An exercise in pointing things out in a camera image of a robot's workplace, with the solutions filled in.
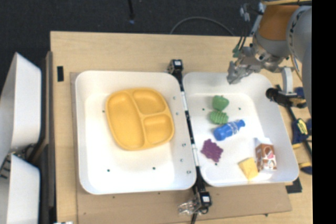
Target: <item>table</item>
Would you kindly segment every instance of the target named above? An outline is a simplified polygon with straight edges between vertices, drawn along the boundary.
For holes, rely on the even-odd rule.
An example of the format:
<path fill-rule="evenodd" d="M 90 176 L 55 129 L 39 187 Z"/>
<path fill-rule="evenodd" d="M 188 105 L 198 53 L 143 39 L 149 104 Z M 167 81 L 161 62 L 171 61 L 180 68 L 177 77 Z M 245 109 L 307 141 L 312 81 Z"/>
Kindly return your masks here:
<path fill-rule="evenodd" d="M 80 188 L 73 143 L 70 74 L 85 70 L 165 71 L 171 59 L 183 60 L 184 73 L 227 72 L 238 40 L 239 37 L 220 36 L 50 33 L 50 136 L 55 143 L 58 222 L 190 223 L 190 217 L 178 216 L 176 210 L 180 202 L 191 197 L 190 190 L 96 196 Z M 290 66 L 291 62 L 286 61 L 285 65 Z M 266 70 L 261 74 L 274 85 L 282 84 L 281 74 Z M 293 79 L 295 86 L 302 86 L 297 76 Z M 280 110 L 291 136 L 290 117 L 285 108 Z M 310 117 L 308 109 L 294 109 L 294 113 L 304 120 Z M 295 152 L 298 162 L 309 160 L 304 148 Z M 303 191 L 290 195 L 284 184 L 209 187 L 214 205 L 198 220 L 204 224 L 222 223 L 223 218 L 225 223 L 312 223 L 312 176 L 300 172 L 299 178 Z"/>

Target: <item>yellow block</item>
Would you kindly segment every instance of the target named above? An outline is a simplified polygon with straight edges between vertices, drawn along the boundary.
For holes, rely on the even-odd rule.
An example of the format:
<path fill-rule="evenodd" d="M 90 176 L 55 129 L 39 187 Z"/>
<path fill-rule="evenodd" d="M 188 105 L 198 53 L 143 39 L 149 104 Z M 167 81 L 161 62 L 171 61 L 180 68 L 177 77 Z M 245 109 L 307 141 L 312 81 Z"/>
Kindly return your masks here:
<path fill-rule="evenodd" d="M 238 165 L 248 180 L 258 175 L 258 168 L 252 157 L 239 162 Z"/>

